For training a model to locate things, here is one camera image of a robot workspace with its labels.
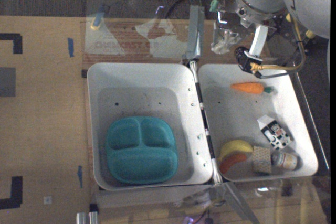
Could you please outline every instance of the toy carrot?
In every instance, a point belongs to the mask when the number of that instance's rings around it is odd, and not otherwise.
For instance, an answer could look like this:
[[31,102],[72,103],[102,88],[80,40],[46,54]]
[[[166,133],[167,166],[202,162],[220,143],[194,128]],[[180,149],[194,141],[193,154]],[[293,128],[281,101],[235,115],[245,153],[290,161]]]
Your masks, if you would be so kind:
[[244,162],[247,160],[247,156],[244,153],[237,153],[231,155],[230,157],[224,159],[219,166],[219,171],[222,175],[226,174],[226,172],[236,163]]
[[271,92],[271,87],[264,87],[260,82],[243,82],[231,84],[231,88],[248,93],[261,94],[262,92]]

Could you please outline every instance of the green connector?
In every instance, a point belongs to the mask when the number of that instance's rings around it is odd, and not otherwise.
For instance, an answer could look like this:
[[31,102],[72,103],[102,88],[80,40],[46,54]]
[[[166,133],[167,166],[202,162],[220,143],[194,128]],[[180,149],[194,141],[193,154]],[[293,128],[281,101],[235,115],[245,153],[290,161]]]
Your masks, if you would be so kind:
[[212,0],[210,4],[210,12],[217,12],[219,0]]

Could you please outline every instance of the blue mark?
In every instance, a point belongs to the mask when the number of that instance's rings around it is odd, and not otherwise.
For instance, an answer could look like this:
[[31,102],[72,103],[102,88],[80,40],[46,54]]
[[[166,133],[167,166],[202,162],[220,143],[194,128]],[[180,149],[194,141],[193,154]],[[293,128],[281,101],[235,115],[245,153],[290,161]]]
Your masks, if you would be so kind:
[[70,57],[75,57],[74,55],[74,47],[73,47],[74,40],[68,37],[68,48],[69,48],[69,55]]
[[83,188],[83,167],[81,165],[78,166],[77,175],[79,178],[80,188]]

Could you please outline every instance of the toy banana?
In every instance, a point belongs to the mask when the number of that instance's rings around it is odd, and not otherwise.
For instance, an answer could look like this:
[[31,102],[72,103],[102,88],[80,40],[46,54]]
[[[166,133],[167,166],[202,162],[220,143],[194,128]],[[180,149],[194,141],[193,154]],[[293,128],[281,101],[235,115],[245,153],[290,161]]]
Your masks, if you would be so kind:
[[221,162],[227,156],[232,153],[252,153],[253,147],[244,140],[232,140],[230,142],[225,143],[220,149],[220,156],[218,161]]

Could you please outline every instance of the teal divided dish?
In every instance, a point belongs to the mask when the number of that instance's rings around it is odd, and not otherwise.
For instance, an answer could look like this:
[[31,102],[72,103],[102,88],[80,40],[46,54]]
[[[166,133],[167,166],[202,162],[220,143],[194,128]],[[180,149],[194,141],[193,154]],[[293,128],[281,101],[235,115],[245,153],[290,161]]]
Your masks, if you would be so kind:
[[155,184],[169,180],[178,166],[174,134],[163,120],[134,116],[111,124],[106,137],[111,174],[127,184]]

